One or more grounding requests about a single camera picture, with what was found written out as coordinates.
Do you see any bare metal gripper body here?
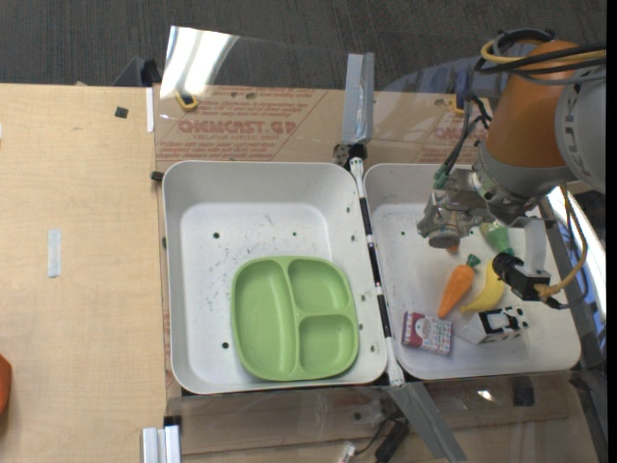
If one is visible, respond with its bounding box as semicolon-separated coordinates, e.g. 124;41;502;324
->
432;168;503;223

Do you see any small silver can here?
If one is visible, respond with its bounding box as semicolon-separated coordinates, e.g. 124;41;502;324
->
427;220;462;251

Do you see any green bottle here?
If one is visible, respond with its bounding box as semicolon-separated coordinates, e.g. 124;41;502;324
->
479;221;516;256

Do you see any white plastic tray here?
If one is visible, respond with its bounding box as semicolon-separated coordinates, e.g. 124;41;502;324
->
362;162;582;382
161;159;389;396

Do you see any black and white thin rod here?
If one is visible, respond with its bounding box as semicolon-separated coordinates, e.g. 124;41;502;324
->
347;156;406;388

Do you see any orange carrot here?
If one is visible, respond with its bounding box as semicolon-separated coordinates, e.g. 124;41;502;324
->
437;253;482;320

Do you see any yellow banana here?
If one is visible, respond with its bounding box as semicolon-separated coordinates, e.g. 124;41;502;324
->
459;258;507;315

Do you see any white and black milk carton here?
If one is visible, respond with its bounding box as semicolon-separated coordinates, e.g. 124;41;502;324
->
457;305;530;346

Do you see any red and white carton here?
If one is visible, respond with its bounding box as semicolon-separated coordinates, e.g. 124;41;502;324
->
400;310;455;357

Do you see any green divided plate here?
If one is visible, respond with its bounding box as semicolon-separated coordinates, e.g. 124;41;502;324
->
230;255;362;383

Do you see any brown cardboard board red print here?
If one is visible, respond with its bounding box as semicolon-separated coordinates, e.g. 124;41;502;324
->
152;83;607;457

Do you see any black cylinder on white bracket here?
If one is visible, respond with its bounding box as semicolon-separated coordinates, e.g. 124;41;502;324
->
491;216;553;303

